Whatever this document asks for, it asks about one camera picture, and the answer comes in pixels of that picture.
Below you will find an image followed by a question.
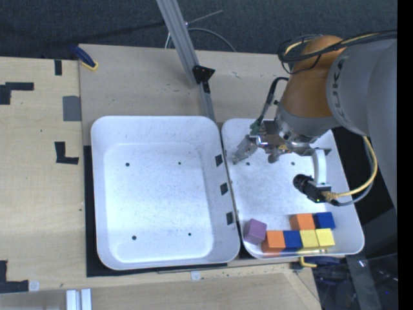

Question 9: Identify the black cylinder on white bracket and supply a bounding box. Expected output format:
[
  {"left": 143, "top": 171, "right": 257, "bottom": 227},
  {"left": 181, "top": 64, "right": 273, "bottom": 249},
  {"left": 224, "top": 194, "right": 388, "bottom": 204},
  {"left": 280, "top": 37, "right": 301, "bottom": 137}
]
[{"left": 292, "top": 147, "right": 333, "bottom": 204}]

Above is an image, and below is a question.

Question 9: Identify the blue cube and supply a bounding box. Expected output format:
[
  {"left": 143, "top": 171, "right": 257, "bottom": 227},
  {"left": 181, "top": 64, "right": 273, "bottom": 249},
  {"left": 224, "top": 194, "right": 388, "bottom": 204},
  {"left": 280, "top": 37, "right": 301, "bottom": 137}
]
[
  {"left": 313, "top": 211, "right": 337, "bottom": 231},
  {"left": 283, "top": 229, "right": 303, "bottom": 255}
]

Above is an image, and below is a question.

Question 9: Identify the yellow cube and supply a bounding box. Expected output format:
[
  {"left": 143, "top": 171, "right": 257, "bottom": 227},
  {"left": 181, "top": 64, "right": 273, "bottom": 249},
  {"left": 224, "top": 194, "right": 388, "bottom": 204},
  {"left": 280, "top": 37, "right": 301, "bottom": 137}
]
[
  {"left": 299, "top": 229, "right": 321, "bottom": 249},
  {"left": 315, "top": 227, "right": 336, "bottom": 248}
]

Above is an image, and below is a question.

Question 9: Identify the white plastic tray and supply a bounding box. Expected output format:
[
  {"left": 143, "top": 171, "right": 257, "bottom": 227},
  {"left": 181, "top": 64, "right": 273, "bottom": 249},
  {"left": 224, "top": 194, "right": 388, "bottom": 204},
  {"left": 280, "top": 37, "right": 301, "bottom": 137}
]
[
  {"left": 90, "top": 115, "right": 241, "bottom": 271},
  {"left": 221, "top": 118, "right": 366, "bottom": 260}
]

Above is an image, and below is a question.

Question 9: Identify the pale wood board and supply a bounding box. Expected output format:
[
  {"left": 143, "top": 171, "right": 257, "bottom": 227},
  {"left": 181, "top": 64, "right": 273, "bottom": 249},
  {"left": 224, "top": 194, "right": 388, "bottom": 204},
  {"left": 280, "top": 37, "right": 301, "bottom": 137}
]
[{"left": 78, "top": 43, "right": 348, "bottom": 292}]

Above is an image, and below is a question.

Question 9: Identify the orange cube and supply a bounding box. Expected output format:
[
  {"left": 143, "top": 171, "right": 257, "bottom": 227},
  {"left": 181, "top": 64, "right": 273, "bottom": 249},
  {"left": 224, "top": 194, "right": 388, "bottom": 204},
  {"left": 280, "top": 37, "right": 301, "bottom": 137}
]
[
  {"left": 261, "top": 230, "right": 287, "bottom": 258},
  {"left": 288, "top": 213, "right": 316, "bottom": 232}
]

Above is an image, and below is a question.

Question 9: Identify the purple cube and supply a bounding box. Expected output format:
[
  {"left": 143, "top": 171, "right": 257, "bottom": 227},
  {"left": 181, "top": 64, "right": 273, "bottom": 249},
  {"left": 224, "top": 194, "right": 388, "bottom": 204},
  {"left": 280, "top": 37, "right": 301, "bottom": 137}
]
[{"left": 243, "top": 218, "right": 268, "bottom": 246}]

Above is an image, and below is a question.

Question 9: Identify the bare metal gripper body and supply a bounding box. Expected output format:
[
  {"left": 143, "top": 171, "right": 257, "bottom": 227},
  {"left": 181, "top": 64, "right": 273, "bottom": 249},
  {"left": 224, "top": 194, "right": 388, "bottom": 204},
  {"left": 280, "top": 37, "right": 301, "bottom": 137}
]
[{"left": 254, "top": 119, "right": 321, "bottom": 154}]

